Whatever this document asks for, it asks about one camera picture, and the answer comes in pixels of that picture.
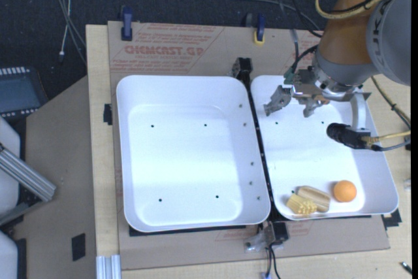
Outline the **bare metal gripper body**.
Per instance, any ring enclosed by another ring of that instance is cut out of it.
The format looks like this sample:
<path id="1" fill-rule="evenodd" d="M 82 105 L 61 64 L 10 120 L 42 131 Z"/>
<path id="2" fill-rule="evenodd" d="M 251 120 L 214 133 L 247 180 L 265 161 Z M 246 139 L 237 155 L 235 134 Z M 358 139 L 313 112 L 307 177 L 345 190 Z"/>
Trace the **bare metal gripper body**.
<path id="1" fill-rule="evenodd" d="M 321 69 L 301 69 L 293 77 L 293 97 L 314 101 L 347 101 L 354 87 L 341 84 Z"/>

